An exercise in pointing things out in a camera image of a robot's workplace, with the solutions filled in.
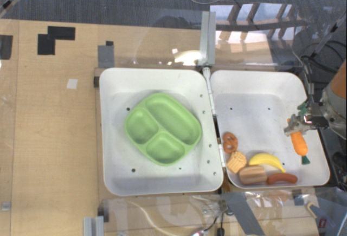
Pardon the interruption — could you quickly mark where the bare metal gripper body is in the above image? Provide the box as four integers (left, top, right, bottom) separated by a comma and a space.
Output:
303, 101, 339, 132

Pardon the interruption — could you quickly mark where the orange carrot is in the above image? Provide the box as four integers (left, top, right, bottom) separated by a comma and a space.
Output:
287, 118, 311, 165

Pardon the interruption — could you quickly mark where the white plastic tray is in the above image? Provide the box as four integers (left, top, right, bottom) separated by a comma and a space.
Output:
99, 67, 224, 197
210, 69, 331, 190

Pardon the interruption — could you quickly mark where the yellow banana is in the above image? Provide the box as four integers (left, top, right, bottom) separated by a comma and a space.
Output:
248, 152, 287, 174

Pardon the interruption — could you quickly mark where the red sausage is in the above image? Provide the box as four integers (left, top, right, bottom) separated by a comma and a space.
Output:
266, 173, 298, 186

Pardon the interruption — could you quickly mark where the brown bread loaf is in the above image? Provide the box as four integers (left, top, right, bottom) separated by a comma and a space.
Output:
238, 164, 268, 186

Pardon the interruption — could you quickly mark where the brown pretzel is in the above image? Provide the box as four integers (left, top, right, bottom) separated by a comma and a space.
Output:
222, 131, 239, 155

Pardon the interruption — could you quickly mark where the green divided plate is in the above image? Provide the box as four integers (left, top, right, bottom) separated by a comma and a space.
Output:
124, 92, 203, 167

